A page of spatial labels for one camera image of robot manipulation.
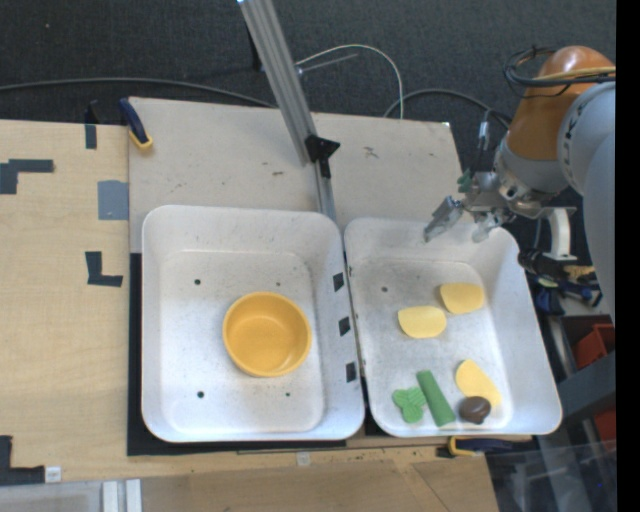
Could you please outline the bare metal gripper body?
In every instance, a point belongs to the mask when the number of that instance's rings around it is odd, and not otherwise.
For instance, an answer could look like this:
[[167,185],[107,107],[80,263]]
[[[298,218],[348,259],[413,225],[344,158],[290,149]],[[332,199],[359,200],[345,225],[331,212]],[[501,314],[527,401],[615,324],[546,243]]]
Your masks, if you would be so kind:
[[555,193],[535,190],[515,177],[511,172],[466,171],[459,178],[459,192],[465,195],[464,209],[470,213],[489,212],[497,216],[517,215],[531,220],[544,219],[556,210],[566,211],[568,216],[576,212],[575,206],[552,206]]

